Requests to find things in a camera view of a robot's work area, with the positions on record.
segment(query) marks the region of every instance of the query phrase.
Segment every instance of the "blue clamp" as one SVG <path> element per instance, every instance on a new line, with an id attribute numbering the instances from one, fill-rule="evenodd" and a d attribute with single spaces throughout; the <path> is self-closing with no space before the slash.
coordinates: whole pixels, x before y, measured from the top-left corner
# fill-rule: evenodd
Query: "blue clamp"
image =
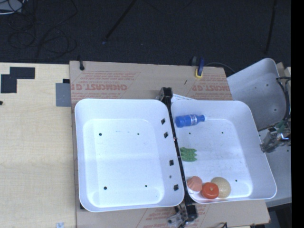
<path id="1" fill-rule="evenodd" d="M 203 67 L 204 67 L 204 59 L 200 57 L 199 59 L 199 67 L 195 70 L 195 77 L 202 78 L 203 77 Z"/>

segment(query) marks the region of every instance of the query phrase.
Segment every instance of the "blue plastic bottle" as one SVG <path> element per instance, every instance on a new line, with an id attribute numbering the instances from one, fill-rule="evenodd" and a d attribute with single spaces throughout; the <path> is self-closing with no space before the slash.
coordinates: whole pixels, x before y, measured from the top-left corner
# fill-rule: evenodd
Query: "blue plastic bottle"
<path id="1" fill-rule="evenodd" d="M 199 122 L 204 122 L 204 121 L 205 121 L 204 115 L 195 115 L 195 114 L 177 116 L 175 118 L 175 124 L 177 127 L 193 126 L 198 124 Z"/>

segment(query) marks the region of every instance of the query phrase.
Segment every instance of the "black post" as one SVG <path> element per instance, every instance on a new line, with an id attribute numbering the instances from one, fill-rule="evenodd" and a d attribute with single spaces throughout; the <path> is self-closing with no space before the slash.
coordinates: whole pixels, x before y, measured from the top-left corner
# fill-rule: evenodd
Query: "black post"
<path id="1" fill-rule="evenodd" d="M 135 4 L 137 0 L 133 0 L 130 5 L 128 6 L 128 8 L 125 10 L 125 12 L 122 14 L 122 16 L 118 19 L 118 21 L 114 24 L 114 26 L 110 29 L 110 31 L 106 34 L 106 36 L 104 37 L 103 40 L 103 45 L 105 43 L 107 43 L 110 35 L 113 33 L 113 31 L 116 29 L 116 27 L 120 24 L 120 22 L 124 19 L 124 17 L 127 15 L 127 13 L 130 11 L 130 9 L 133 7 L 133 5 Z"/>
<path id="2" fill-rule="evenodd" d="M 274 6 L 272 8 L 272 16 L 271 16 L 271 21 L 270 21 L 270 29 L 269 29 L 269 33 L 268 33 L 268 40 L 267 40 L 267 44 L 266 44 L 266 49 L 265 49 L 265 53 L 268 53 L 268 49 L 269 49 L 269 45 L 270 45 L 270 40 L 271 40 L 271 35 L 272 35 L 272 29 L 274 26 L 274 21 L 275 21 L 275 15 L 276 15 L 276 8 L 277 8 L 277 0 L 274 1 Z"/>

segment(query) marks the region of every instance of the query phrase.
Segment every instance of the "yellow clamp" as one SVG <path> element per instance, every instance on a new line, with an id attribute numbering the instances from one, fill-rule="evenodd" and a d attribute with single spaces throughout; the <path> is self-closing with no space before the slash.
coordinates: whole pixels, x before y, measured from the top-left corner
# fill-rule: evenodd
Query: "yellow clamp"
<path id="1" fill-rule="evenodd" d="M 196 78 L 203 78 L 203 72 L 201 72 L 201 75 L 198 75 L 198 69 L 195 69 L 195 77 Z"/>

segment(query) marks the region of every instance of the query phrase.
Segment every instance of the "black tape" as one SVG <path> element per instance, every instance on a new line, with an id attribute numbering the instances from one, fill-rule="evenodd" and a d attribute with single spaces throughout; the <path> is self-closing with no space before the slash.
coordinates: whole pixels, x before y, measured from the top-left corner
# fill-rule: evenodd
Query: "black tape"
<path id="1" fill-rule="evenodd" d="M 17 79 L 35 79 L 34 67 L 10 67 L 1 75 L 1 93 L 17 93 Z"/>

